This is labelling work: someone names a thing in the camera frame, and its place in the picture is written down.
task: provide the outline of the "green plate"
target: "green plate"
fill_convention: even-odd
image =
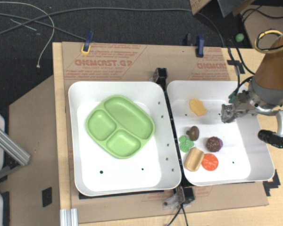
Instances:
[[[152,137],[155,125],[137,104],[124,96],[102,101],[88,116],[89,135],[117,158],[129,158],[140,151]]]

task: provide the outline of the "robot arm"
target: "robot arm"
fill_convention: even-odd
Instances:
[[[277,34],[277,40],[271,48],[259,49],[259,40],[269,33]],[[258,137],[266,143],[283,148],[283,110],[273,110],[283,105],[283,34],[275,30],[263,32],[254,46],[257,51],[265,53],[261,65],[248,81],[248,90],[238,93],[231,105],[222,105],[221,120],[230,123],[249,113],[276,116],[278,131],[261,130]]]

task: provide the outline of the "brown ball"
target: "brown ball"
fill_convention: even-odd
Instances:
[[[207,141],[207,149],[210,152],[218,152],[223,146],[223,142],[218,137],[210,137]]]

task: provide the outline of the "toy food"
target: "toy food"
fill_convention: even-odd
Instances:
[[[194,113],[196,113],[198,116],[205,115],[207,113],[206,108],[203,106],[203,102],[198,99],[192,99],[190,100],[190,109]]]
[[[197,171],[201,165],[203,157],[204,152],[202,150],[192,147],[184,161],[184,166],[190,171]]]
[[[187,136],[179,137],[179,142],[179,148],[184,153],[187,153],[190,147],[194,146],[194,142],[192,142]]]
[[[207,149],[210,151],[210,152],[218,152],[222,146],[223,146],[223,142],[221,139],[219,139],[218,137],[210,137],[208,140],[207,140]]]
[[[186,132],[192,141],[196,141],[199,138],[199,129],[197,126],[192,126],[190,130]]]
[[[202,159],[201,165],[208,171],[214,171],[218,167],[218,158],[212,153],[206,153]]]

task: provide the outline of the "white cable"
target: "white cable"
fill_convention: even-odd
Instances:
[[[33,7],[35,9],[38,9],[39,11],[41,11],[42,13],[44,13],[45,15],[47,15],[47,17],[50,19],[51,23],[52,23],[52,34],[51,34],[51,37],[49,38],[48,42],[46,43],[45,47],[43,48],[42,52],[40,53],[40,56],[39,56],[39,59],[38,59],[38,64],[37,64],[37,68],[40,69],[40,60],[41,60],[41,57],[45,51],[45,49],[47,48],[47,46],[49,45],[50,41],[52,40],[53,38],[53,35],[55,33],[55,25],[53,23],[53,20],[51,19],[51,17],[48,15],[48,13],[46,13],[44,10],[42,10],[41,8],[38,8],[36,7],[35,5],[32,5],[32,4],[29,4],[29,3],[23,3],[23,2],[9,2],[9,1],[0,1],[0,3],[3,3],[3,4],[21,4],[21,5],[27,5],[27,6],[30,6],[30,7]]]

